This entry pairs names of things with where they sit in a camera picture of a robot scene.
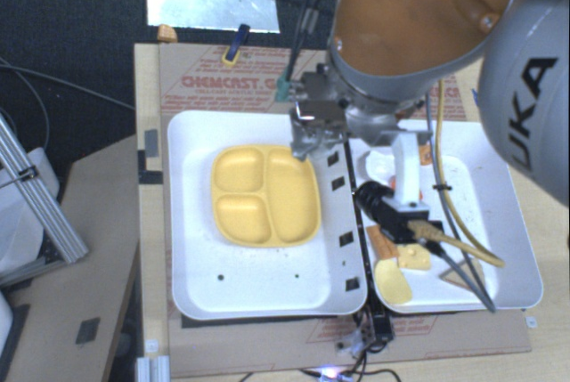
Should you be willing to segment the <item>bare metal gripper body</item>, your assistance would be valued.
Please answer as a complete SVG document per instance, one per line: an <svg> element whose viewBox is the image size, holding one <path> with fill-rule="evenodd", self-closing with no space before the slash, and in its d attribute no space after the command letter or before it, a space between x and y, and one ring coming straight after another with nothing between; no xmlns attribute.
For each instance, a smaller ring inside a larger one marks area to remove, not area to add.
<svg viewBox="0 0 570 382"><path fill-rule="evenodd" d="M318 64L315 70L303 72L300 79L290 83L290 117L294 126L314 132L348 132L346 102L338 96L331 78L330 68Z"/></svg>

